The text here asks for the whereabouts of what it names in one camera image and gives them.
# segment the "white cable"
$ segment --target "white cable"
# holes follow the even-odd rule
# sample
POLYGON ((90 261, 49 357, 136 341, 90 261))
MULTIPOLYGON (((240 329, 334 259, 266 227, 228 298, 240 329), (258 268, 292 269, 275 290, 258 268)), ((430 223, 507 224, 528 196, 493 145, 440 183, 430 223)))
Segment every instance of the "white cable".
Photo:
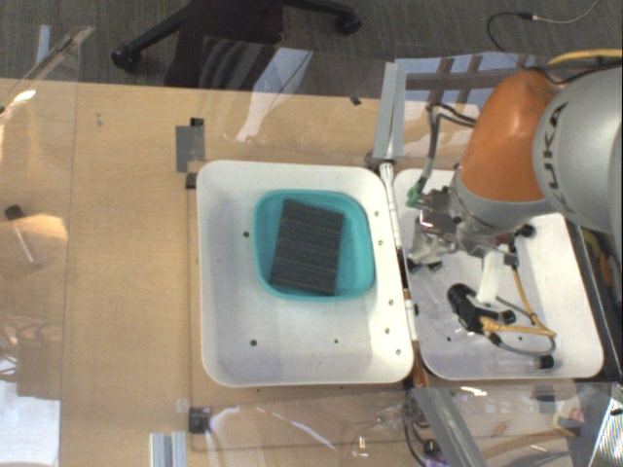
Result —
POLYGON ((593 9, 595 9, 597 2, 599 2, 599 0, 594 0, 594 2, 591 4, 588 10, 584 12, 583 14, 581 14, 580 16, 578 16, 577 18, 573 18, 569 20, 556 20, 556 19, 550 19, 550 18, 542 18, 541 16, 534 14, 534 16, 532 17, 532 20, 539 20, 541 22, 551 22, 552 24, 572 24, 574 22, 581 20, 582 18, 586 18, 586 16, 588 16, 591 12, 593 12, 593 9))

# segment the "chair leg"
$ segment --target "chair leg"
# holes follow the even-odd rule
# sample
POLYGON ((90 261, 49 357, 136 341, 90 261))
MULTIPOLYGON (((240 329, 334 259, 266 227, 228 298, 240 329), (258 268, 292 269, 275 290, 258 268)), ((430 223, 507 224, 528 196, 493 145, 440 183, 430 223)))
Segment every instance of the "chair leg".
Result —
POLYGON ((361 27, 361 19, 351 7, 333 0, 288 0, 286 5, 335 16, 336 28, 345 35, 356 33, 361 27))
POLYGON ((119 46, 117 50, 110 55, 113 63, 128 73, 133 71, 136 64, 140 61, 142 51, 179 30, 182 26, 186 11, 187 7, 181 11, 177 11, 138 38, 119 46))

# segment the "chair caster wheel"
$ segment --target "chair caster wheel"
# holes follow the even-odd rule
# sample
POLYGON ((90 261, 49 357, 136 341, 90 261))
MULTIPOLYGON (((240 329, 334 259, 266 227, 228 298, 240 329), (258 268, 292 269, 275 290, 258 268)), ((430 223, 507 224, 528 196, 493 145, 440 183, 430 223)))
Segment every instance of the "chair caster wheel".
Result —
POLYGON ((131 73, 140 61, 140 52, 132 52, 128 47, 119 47, 110 54, 113 63, 127 73, 131 73))
POLYGON ((351 35, 359 31, 361 28, 361 19, 356 15, 349 16, 348 18, 337 18, 335 20, 335 27, 343 35, 351 35))

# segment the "teal bowl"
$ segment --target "teal bowl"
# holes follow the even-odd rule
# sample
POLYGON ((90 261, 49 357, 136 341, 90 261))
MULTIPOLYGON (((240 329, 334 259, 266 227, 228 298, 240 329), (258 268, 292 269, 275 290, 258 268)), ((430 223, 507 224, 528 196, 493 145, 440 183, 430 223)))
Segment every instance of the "teal bowl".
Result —
POLYGON ((374 256, 368 219, 356 200, 335 192, 274 191, 263 195, 253 213, 253 253, 262 285, 275 296, 296 301, 345 301, 358 298, 374 282, 374 256), (342 213, 344 222, 335 294, 320 296, 269 283, 283 202, 292 199, 302 204, 342 213))

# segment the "black pants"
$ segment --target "black pants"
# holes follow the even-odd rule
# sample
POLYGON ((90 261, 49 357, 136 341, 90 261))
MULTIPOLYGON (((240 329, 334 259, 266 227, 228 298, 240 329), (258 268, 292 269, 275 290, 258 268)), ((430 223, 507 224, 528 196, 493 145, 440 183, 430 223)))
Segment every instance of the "black pants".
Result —
POLYGON ((275 44, 287 0, 193 0, 177 40, 165 84, 195 88, 202 69, 204 37, 275 44))

